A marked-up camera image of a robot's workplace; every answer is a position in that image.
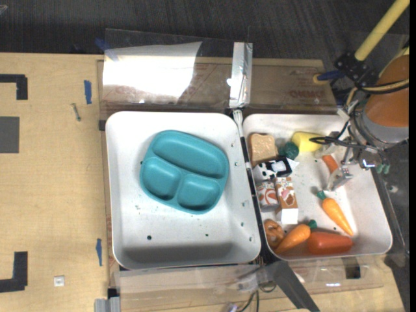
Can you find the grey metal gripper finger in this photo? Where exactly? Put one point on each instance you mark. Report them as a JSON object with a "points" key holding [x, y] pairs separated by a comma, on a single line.
{"points": [[334, 182], [347, 174]]}

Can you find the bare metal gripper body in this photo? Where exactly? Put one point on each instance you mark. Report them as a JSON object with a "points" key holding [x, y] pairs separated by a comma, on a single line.
{"points": [[367, 158]]}

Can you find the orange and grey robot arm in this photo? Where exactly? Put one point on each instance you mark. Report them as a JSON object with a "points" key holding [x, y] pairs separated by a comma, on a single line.
{"points": [[388, 106]]}

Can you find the small orange toy carrot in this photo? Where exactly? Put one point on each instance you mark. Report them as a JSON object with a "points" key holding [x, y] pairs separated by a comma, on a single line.
{"points": [[330, 162]]}

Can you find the orange toy carrot, green top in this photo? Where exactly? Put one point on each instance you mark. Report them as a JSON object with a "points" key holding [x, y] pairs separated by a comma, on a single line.
{"points": [[336, 213], [295, 236]]}

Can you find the white plastic tray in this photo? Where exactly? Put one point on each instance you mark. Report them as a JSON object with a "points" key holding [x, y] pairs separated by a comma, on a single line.
{"points": [[182, 236], [360, 206]]}

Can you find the brown and white carton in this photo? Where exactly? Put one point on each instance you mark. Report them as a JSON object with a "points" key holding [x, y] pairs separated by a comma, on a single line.
{"points": [[287, 200]]}

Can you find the yellow toy fruit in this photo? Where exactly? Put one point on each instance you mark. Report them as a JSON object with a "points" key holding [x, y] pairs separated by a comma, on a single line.
{"points": [[304, 141]]}

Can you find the dark green toy broccoli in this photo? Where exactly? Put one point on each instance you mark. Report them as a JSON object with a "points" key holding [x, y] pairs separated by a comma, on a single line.
{"points": [[289, 150]]}

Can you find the orange toy sausage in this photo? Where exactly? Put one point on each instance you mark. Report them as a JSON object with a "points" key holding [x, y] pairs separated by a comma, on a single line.
{"points": [[330, 243]]}

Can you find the black and white cow-print carton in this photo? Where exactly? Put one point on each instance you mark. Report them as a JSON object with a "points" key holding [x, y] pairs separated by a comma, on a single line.
{"points": [[269, 171]]}

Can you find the small orange and white can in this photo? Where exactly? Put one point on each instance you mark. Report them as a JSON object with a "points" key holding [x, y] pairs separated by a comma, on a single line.
{"points": [[267, 196]]}

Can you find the brown toy doughnut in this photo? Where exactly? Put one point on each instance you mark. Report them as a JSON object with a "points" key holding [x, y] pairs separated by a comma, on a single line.
{"points": [[273, 232]]}

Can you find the brown toy bread slice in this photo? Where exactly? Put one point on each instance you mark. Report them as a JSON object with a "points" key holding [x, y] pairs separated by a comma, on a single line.
{"points": [[262, 148]]}

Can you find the teal divided plate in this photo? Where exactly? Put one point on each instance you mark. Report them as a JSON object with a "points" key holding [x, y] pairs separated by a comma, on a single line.
{"points": [[188, 154]]}

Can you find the small metal screw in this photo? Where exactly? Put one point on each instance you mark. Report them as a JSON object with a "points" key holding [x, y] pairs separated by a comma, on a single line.
{"points": [[76, 112]]}

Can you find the small white square block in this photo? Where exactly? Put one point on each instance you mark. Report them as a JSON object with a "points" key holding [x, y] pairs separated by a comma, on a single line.
{"points": [[58, 280]]}

